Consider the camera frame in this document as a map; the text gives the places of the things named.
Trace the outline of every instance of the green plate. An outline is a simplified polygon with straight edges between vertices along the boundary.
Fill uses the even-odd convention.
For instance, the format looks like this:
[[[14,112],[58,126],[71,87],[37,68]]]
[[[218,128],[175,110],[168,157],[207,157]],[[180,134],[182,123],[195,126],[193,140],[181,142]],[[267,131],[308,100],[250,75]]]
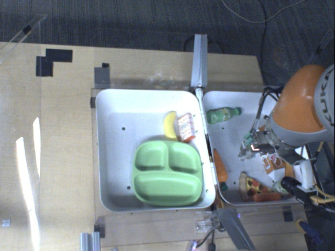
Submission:
[[[202,193],[200,155],[182,142],[145,142],[135,153],[132,185],[136,197],[145,203],[161,207],[190,205]]]

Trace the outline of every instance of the banana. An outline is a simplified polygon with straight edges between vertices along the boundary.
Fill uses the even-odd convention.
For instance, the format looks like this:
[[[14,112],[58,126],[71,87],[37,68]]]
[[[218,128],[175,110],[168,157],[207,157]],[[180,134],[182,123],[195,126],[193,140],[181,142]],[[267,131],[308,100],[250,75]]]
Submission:
[[[174,120],[176,119],[176,112],[175,111],[170,111],[167,116],[164,118],[164,134],[169,140],[177,140],[176,133],[174,132],[173,129],[173,123]]]

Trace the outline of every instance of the table surface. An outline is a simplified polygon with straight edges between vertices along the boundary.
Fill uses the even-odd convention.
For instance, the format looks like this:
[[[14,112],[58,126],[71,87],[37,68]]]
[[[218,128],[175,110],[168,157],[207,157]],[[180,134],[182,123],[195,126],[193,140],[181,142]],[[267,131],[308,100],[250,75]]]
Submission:
[[[71,63],[54,62],[53,77],[39,79],[35,76],[36,56],[45,56],[46,49],[72,50],[73,60]],[[119,251],[184,251],[190,240],[205,236],[196,234],[196,213],[192,211],[110,213],[102,208],[96,190],[96,135],[90,106],[94,68],[109,63],[112,87],[135,85],[140,88],[148,83],[154,83],[156,88],[166,88],[157,83],[185,86],[191,79],[192,57],[192,53],[183,52],[24,43],[0,64],[0,74],[2,78],[6,76],[7,81],[0,86],[0,93],[12,109],[1,113],[1,122],[8,131],[14,128],[29,138],[31,123],[23,123],[20,116],[27,116],[25,120],[29,122],[36,114],[40,117],[39,180],[30,175],[30,182],[35,183],[32,187],[40,250],[79,250],[80,233],[91,233],[101,217],[106,225],[106,237],[101,240],[103,251],[115,246]],[[253,56],[209,54],[208,81],[208,90],[262,89],[258,63]],[[11,136],[6,137],[4,131],[0,130],[0,142],[5,146],[0,154],[0,217],[10,219],[11,224],[0,229],[0,247],[1,250],[33,250],[29,214],[14,151],[15,140],[20,135],[10,132]],[[306,219],[300,204],[291,209],[294,220]],[[258,250],[307,250],[305,238],[294,222],[284,222],[282,207],[237,211]],[[218,251],[235,250],[226,232],[216,233],[215,238]],[[199,250],[206,250],[206,245]]]

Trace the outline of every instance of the toy pizza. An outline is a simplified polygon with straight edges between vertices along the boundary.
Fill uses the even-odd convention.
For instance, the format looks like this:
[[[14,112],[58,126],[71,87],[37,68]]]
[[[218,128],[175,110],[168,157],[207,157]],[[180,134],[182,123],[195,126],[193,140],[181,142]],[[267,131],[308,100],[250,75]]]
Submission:
[[[248,176],[244,172],[240,175],[239,190],[243,201],[252,201],[255,194],[272,191],[270,188],[259,183],[256,179]]]

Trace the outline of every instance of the green bottle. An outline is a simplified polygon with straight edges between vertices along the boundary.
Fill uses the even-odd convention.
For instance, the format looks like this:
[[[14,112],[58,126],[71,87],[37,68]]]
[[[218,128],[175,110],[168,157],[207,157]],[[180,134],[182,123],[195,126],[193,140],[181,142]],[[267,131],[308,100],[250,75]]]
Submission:
[[[216,110],[209,110],[206,113],[207,122],[209,124],[219,123],[223,121],[228,121],[235,115],[240,115],[242,113],[241,108],[221,108]]]

